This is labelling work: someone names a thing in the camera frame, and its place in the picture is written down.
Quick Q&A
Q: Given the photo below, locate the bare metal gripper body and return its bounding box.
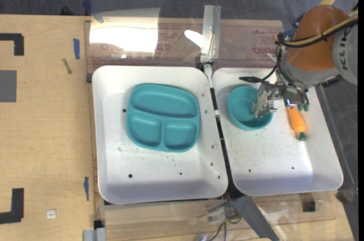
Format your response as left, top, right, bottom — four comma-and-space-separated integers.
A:
257, 78, 309, 107

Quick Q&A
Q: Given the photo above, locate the teal bowl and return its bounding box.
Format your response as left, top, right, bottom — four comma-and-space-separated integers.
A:
226, 85, 274, 131

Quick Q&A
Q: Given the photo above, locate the orange carrot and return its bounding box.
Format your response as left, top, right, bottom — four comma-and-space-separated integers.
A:
286, 105, 309, 142

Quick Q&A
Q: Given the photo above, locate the white plastic tray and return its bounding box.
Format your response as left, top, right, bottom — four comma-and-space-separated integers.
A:
212, 67, 344, 197
91, 65, 229, 205

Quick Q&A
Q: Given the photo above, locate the brown cardboard board, red print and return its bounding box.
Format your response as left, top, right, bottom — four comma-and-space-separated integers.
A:
85, 17, 346, 225

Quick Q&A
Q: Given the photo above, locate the teal divided plate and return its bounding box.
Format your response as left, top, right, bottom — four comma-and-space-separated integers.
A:
126, 82, 201, 153

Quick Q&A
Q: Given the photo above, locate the black cylinder on white bracket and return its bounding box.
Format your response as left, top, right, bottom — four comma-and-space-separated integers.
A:
267, 31, 287, 67

